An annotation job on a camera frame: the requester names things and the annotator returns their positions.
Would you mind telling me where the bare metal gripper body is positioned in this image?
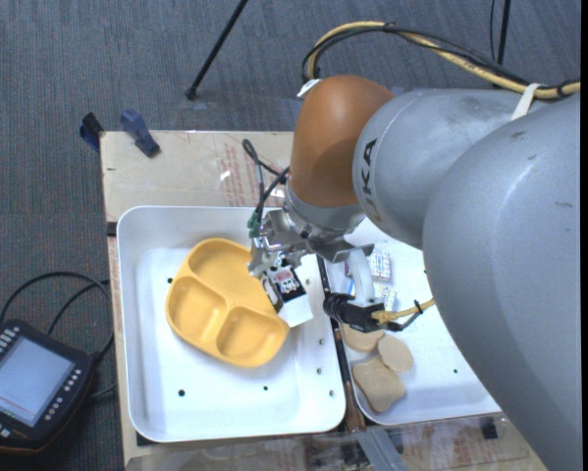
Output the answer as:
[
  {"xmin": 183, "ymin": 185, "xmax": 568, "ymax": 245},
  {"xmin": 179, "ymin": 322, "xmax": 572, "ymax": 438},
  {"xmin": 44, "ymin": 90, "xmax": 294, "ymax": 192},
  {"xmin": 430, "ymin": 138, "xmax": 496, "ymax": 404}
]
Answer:
[{"xmin": 248, "ymin": 207, "xmax": 375, "ymax": 265}]

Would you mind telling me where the white cow print milk carton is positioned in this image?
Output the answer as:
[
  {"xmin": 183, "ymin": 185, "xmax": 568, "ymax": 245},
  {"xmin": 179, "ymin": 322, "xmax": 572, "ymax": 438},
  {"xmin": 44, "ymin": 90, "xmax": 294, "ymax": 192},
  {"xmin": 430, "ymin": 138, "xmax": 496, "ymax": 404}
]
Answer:
[{"xmin": 262, "ymin": 256, "xmax": 315, "ymax": 329}]

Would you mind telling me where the yellow divided plate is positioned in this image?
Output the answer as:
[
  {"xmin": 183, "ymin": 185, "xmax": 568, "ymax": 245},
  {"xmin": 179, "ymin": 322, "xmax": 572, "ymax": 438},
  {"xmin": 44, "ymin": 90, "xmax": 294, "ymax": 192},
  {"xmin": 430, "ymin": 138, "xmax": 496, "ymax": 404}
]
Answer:
[{"xmin": 164, "ymin": 236, "xmax": 292, "ymax": 369}]

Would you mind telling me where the white packet with coloured print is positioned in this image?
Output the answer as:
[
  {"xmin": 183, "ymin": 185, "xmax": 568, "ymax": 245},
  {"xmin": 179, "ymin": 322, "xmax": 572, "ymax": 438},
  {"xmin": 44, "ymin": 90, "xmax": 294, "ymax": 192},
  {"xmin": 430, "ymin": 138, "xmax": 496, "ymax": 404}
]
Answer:
[
  {"xmin": 366, "ymin": 248, "xmax": 393, "ymax": 284},
  {"xmin": 374, "ymin": 283, "xmax": 399, "ymax": 313}
]

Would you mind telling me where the tan round bread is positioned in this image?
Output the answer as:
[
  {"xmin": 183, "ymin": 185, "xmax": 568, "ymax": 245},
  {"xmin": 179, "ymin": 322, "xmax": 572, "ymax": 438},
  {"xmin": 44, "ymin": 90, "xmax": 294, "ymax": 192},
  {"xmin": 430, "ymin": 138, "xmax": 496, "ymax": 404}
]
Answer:
[{"xmin": 341, "ymin": 323, "xmax": 386, "ymax": 354}]

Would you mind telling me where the thin black rod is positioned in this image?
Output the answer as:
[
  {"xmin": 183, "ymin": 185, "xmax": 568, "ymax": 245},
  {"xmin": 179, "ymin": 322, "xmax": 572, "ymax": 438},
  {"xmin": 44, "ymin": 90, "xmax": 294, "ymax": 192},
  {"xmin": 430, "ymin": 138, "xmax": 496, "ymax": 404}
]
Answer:
[{"xmin": 315, "ymin": 253, "xmax": 364, "ymax": 432}]

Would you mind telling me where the white plastic tray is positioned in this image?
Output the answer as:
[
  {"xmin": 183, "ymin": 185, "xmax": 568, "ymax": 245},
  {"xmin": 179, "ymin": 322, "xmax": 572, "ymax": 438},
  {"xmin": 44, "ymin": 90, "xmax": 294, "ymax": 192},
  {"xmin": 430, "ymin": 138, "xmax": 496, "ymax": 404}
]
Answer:
[
  {"xmin": 316, "ymin": 216, "xmax": 504, "ymax": 428},
  {"xmin": 116, "ymin": 205, "xmax": 348, "ymax": 444}
]

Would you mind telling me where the beige round biscuit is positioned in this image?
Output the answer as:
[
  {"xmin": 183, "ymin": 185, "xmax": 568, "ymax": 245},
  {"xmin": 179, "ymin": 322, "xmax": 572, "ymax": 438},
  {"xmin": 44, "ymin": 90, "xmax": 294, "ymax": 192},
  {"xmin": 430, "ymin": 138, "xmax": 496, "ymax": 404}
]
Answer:
[{"xmin": 377, "ymin": 334, "xmax": 415, "ymax": 374}]

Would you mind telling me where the tan toast slice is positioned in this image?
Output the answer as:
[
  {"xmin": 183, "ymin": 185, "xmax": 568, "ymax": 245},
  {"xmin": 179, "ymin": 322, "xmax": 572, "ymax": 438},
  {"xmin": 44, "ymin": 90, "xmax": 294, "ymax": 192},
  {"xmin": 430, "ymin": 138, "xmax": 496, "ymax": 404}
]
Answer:
[{"xmin": 351, "ymin": 356, "xmax": 407, "ymax": 414}]

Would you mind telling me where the black cylinder on white bracket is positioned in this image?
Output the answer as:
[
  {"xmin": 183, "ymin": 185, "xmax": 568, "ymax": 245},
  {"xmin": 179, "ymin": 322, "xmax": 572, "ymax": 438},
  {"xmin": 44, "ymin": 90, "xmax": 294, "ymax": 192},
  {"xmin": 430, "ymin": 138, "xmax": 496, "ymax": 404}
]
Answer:
[{"xmin": 322, "ymin": 247, "xmax": 388, "ymax": 335}]

